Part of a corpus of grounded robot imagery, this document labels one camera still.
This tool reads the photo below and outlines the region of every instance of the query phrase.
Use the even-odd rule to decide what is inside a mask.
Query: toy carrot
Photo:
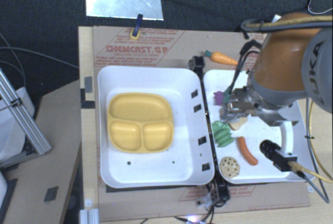
[[[211,57],[212,61],[221,63],[221,64],[228,64],[228,65],[237,65],[237,61],[234,60],[233,58],[222,54],[221,52],[215,51],[215,52],[209,52],[206,50],[204,53],[205,57]]]

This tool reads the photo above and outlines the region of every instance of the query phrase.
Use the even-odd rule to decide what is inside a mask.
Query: white tray
[[[220,108],[214,103],[214,92],[224,91],[232,82],[234,71],[211,70],[204,75],[204,86],[206,89],[207,103],[209,109],[210,121],[220,120]],[[235,88],[242,88],[246,85],[248,75],[242,72],[235,84]],[[238,131],[232,131],[233,137],[244,136],[248,149],[254,157],[258,159],[258,165],[251,166],[242,157],[237,147],[236,140],[223,148],[215,147],[217,160],[226,156],[235,158],[240,165],[240,174],[233,179],[226,179],[233,184],[243,183],[264,183],[278,181],[303,181],[293,172],[281,172],[273,162],[267,159],[260,151],[260,143],[268,139],[277,143],[279,146],[284,145],[284,151],[298,155],[297,161],[306,168],[313,170],[313,164],[308,151],[307,141],[304,138],[305,126],[299,110],[298,103],[295,102],[291,108],[280,110],[280,114],[292,121],[298,121],[295,126],[290,122],[281,127],[269,127],[258,117],[248,117],[248,121]]]
[[[107,133],[107,107],[120,93],[163,96],[174,117],[172,145],[159,153],[135,154],[116,149]],[[187,69],[109,66],[98,74],[100,172],[114,188],[204,185],[214,176],[212,151],[198,76]],[[201,110],[194,111],[200,105]],[[199,144],[200,138],[206,138]]]

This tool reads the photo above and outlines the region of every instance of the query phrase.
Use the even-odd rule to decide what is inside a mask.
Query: yellow cable
[[[280,25],[289,25],[289,24],[299,24],[299,23],[306,23],[306,22],[332,22],[332,16],[310,16],[305,18],[296,18],[286,21],[277,21],[277,22],[268,22],[268,23],[247,23],[245,24],[246,27],[255,28],[255,27],[275,27]]]
[[[313,172],[312,170],[304,168],[303,171],[306,172],[306,173],[309,173],[309,174],[313,175],[314,177],[317,177],[320,180],[323,180],[323,181],[328,182],[328,183],[333,183],[333,180],[329,180],[329,179],[323,177],[322,175],[319,175],[316,172]]]
[[[313,105],[314,105],[314,102],[313,100],[311,100],[311,104],[310,104],[310,109],[309,109],[309,134],[312,135],[312,109],[313,109]],[[310,144],[311,144],[311,148],[312,148],[312,152],[313,152],[313,155],[319,165],[319,167],[322,169],[322,171],[326,174],[326,176],[330,179],[330,180],[333,180],[333,177],[327,172],[327,170],[324,168],[324,166],[322,165],[322,163],[320,162],[318,156],[317,156],[317,153],[313,147],[313,143],[312,143],[312,139],[310,139]]]
[[[296,161],[289,161],[288,165],[291,167],[292,170],[296,170],[298,172],[306,172],[306,173],[309,173],[309,174],[317,177],[320,180],[323,180],[323,181],[328,182],[328,183],[333,183],[333,180],[329,180],[327,178],[324,178],[323,176],[317,174],[316,172],[313,172],[312,170],[304,168],[301,164],[297,163]]]

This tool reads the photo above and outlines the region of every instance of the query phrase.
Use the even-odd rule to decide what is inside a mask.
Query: black bracket
[[[30,154],[33,154],[33,153],[37,153],[32,145],[32,143],[28,140],[27,137],[25,137],[25,142],[24,142],[24,146],[23,146],[23,149],[25,150],[26,152],[26,155],[30,155]]]
[[[13,107],[17,107],[17,106],[19,106],[19,105],[21,105],[21,104],[22,104],[22,100],[21,100],[21,98],[17,98],[17,99],[15,99],[14,101],[11,102],[11,105],[12,105]]]
[[[209,131],[209,138],[211,143],[211,149],[213,154],[213,161],[214,161],[214,179],[216,186],[217,186],[217,192],[219,193],[220,202],[226,202],[230,199],[230,193],[228,189],[228,183],[223,179],[223,177],[220,174],[219,170],[219,163],[217,161],[216,157],[216,151],[215,151],[215,145],[214,145],[214,139],[213,139],[213,133],[211,131],[211,124],[210,124],[210,118],[209,118],[209,112],[208,112],[208,105],[207,105],[207,98],[206,98],[206,91],[203,84],[203,68],[205,66],[203,57],[193,56],[192,59],[188,62],[188,68],[192,71],[194,71],[197,76],[200,79],[201,84],[201,92],[202,92],[202,98],[203,98],[203,104],[204,109],[206,113],[206,120],[207,120],[207,126]]]
[[[80,89],[81,94],[81,109],[94,109],[95,101],[85,100],[85,89]]]

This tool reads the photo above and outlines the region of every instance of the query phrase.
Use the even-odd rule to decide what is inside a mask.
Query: table
[[[122,46],[128,44],[126,33],[130,28],[79,28],[79,42],[80,42],[80,88],[81,98],[83,101],[82,112],[82,155],[83,155],[83,179],[84,179],[84,201],[85,209],[90,210],[93,208],[100,209],[101,223],[140,223],[139,219],[151,218],[147,223],[175,223],[174,218],[160,218],[161,216],[172,216],[172,213],[180,215],[184,214],[204,214],[205,210],[196,208],[193,201],[188,203],[175,203],[172,200],[172,193],[170,190],[160,191],[154,190],[147,191],[128,191],[128,192],[113,192],[106,193],[105,185],[99,177],[98,173],[98,136],[96,136],[96,129],[98,128],[98,121],[95,114],[95,92],[97,76],[94,66],[102,67],[104,65],[113,63],[117,65],[128,65],[135,55],[127,55],[128,58],[117,55],[117,51],[121,52],[125,48],[115,48],[114,42],[117,41],[117,36]],[[202,55],[204,50],[223,50],[222,52],[235,58],[237,47],[240,48],[245,39],[241,33],[221,33],[221,32],[205,32],[205,31],[176,31],[176,30],[160,30],[153,31],[151,29],[143,30],[144,33],[158,34],[154,40],[159,45],[165,47],[161,55],[157,55],[156,59],[146,59],[148,56],[143,55],[143,59],[136,61],[137,65],[148,64],[149,66],[158,67],[176,67],[185,68],[188,60],[194,55]],[[250,39],[257,39],[262,41],[264,38],[260,34],[250,34]],[[96,45],[107,46],[106,50],[103,48],[94,49]],[[154,46],[144,46],[145,50],[154,49]],[[206,62],[206,71],[211,69],[228,69],[226,65],[213,63],[209,60]],[[304,101],[300,101],[302,112],[304,112]],[[322,157],[322,163],[330,171],[332,170],[332,116],[323,112],[320,108],[314,109],[314,125],[313,129],[316,136],[315,145],[317,151]],[[332,219],[332,206],[327,205],[316,193],[310,193],[311,207],[309,206],[309,197],[306,192],[305,184],[299,183],[273,183],[269,185],[255,186],[256,191],[261,191],[261,197],[256,198],[256,202],[261,203],[261,206],[251,207],[250,199],[245,197],[232,197],[228,201],[229,211],[246,212],[233,212],[216,214],[214,217],[215,223],[267,223],[267,222],[282,222],[282,223],[301,223],[301,222],[323,222],[328,223]],[[332,193],[332,186],[327,186],[328,193]],[[282,195],[285,200],[290,199],[288,192],[295,191],[299,198],[293,202],[287,202],[283,199],[278,200],[277,197],[269,197],[269,192],[274,193],[274,196]],[[163,198],[158,199],[154,195],[163,195]],[[148,208],[150,212],[141,212],[137,208],[151,203]],[[124,215],[124,207],[130,208],[133,212],[132,215]],[[135,220],[124,220],[124,218],[135,218]]]
[[[36,124],[53,148],[4,174],[18,179],[4,224],[63,223],[81,158],[79,81],[45,95]],[[45,203],[56,187],[55,200]]]

